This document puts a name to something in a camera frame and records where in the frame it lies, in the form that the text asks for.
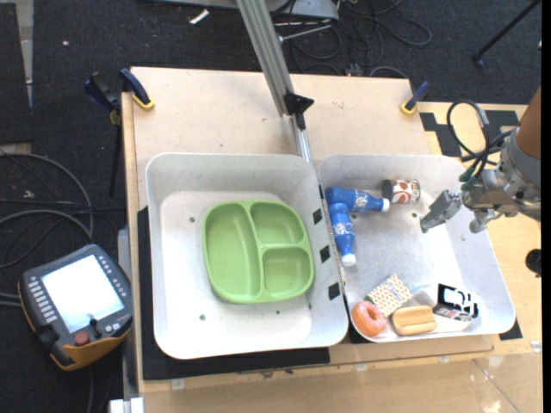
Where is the blue plastic bottle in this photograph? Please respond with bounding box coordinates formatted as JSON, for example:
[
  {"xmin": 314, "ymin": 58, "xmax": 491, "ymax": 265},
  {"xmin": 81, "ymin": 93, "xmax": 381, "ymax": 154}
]
[
  {"xmin": 327, "ymin": 202, "xmax": 358, "ymax": 268},
  {"xmin": 324, "ymin": 186, "xmax": 392, "ymax": 214}
]

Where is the white and red can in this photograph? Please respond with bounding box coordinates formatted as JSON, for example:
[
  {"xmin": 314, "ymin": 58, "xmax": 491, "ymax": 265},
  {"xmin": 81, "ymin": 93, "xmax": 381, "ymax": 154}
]
[{"xmin": 381, "ymin": 178, "xmax": 422, "ymax": 206}]

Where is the green divided plate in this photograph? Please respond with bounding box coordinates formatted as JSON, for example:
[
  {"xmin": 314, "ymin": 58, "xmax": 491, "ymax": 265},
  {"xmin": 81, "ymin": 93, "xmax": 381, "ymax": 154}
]
[{"xmin": 201, "ymin": 199, "xmax": 316, "ymax": 305}]

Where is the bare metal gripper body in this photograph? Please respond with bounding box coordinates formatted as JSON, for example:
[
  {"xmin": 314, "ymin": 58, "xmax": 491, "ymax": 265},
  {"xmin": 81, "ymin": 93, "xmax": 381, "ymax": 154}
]
[{"xmin": 460, "ymin": 169, "xmax": 542, "ymax": 223}]

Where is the patterned carton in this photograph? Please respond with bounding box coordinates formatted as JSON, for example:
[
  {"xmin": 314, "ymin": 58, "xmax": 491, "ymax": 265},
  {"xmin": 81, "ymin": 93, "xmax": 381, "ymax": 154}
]
[{"xmin": 364, "ymin": 273, "xmax": 415, "ymax": 318}]

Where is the orange doughnut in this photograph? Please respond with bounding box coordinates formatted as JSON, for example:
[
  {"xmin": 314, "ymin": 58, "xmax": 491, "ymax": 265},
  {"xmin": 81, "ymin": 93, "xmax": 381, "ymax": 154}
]
[{"xmin": 350, "ymin": 299, "xmax": 388, "ymax": 338}]

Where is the tan bread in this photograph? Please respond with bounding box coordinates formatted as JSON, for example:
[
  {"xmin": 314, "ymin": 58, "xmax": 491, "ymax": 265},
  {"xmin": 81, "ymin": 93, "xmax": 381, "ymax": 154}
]
[{"xmin": 391, "ymin": 304, "xmax": 439, "ymax": 337}]

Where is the black cylinder on white bracket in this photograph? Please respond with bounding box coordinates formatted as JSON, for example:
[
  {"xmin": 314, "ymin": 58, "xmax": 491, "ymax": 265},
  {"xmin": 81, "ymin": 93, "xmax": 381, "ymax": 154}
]
[{"xmin": 524, "ymin": 248, "xmax": 542, "ymax": 278}]

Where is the white plastic tray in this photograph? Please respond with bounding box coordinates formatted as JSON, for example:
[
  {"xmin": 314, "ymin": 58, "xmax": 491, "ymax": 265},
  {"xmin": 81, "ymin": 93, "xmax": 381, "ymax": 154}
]
[
  {"xmin": 145, "ymin": 151, "xmax": 350, "ymax": 361},
  {"xmin": 317, "ymin": 153, "xmax": 517, "ymax": 344}
]

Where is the pale wood board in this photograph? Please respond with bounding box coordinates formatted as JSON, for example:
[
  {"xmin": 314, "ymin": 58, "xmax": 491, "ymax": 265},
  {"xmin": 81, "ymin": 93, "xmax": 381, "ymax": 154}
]
[{"xmin": 121, "ymin": 65, "xmax": 495, "ymax": 395}]

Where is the black and white packet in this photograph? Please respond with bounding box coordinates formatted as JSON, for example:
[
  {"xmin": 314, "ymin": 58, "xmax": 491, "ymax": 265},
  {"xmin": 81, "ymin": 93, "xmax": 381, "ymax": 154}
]
[{"xmin": 431, "ymin": 282, "xmax": 480, "ymax": 322}]

